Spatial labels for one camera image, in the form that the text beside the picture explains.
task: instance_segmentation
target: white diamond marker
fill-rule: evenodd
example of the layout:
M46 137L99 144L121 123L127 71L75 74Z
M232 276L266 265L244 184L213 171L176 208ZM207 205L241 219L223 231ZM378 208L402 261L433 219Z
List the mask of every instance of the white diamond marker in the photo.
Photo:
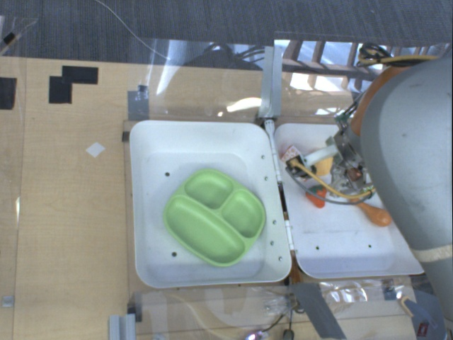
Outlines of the white diamond marker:
M99 142L95 142L92 144L86 152L88 152L92 157L98 157L98 155L105 150L105 147L101 145Z

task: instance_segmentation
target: white wire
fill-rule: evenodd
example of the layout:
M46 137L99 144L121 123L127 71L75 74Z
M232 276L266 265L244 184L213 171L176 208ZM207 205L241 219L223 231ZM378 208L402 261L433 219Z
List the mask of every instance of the white wire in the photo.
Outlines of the white wire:
M93 0L95 2L97 2L98 4L102 5L104 8L106 8L107 10L109 10L109 12L111 12L114 17L116 17L116 19L118 19L120 21L121 24L124 25L124 27L127 29L127 31L129 33L132 34L132 36L137 39L139 42L141 42L141 44L143 44L146 48L148 48L149 50L151 50L154 54L166 59L166 60L171 60L170 57L167 57L159 52L157 52L154 48L150 47L149 45L147 45L142 39L139 38L139 36L137 34L135 34L131 28L129 28L129 26L118 16L118 14L116 14L116 12L114 12L111 7L109 7L107 4L104 4L101 0Z

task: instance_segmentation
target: green plate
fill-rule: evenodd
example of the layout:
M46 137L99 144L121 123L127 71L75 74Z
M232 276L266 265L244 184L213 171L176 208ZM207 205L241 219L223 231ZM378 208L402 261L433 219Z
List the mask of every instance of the green plate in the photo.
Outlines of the green plate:
M265 210L246 187L226 174L203 169L188 178L164 210L166 229L213 266L231 266L263 230Z

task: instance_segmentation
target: dark gray fabric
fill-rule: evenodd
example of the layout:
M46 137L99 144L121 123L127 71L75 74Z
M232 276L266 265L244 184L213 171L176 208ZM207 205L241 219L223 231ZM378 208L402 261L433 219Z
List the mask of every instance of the dark gray fabric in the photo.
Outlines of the dark gray fabric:
M453 0L101 1L143 38L259 45L272 45L276 36L394 45L452 40ZM148 55L94 1L0 0L0 15L40 19L32 57L135 62Z

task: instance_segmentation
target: yellow cable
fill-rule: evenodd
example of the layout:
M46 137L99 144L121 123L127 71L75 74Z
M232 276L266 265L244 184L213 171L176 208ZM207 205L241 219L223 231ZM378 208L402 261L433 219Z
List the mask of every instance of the yellow cable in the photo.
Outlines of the yellow cable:
M406 60L436 60L438 57L435 55L399 55L398 57L387 57L379 59L365 59L359 55L358 60L363 65L373 65L373 64L386 64L392 62L403 62Z
M322 178L317 176L316 174L313 174L310 170L308 170L304 165L302 165L299 160L295 157L292 160L289 161L289 164L292 167L297 167L298 169L301 169L305 174L308 174L312 179L316 180L318 183L320 183L324 188L329 190L331 193L336 194L337 196L340 196L341 198L345 199L361 199L364 196L370 196L374 192L374 188L370 189L369 191L361 194L356 194L356 195L348 195L348 194L343 194L340 191L332 188L330 185L328 185Z

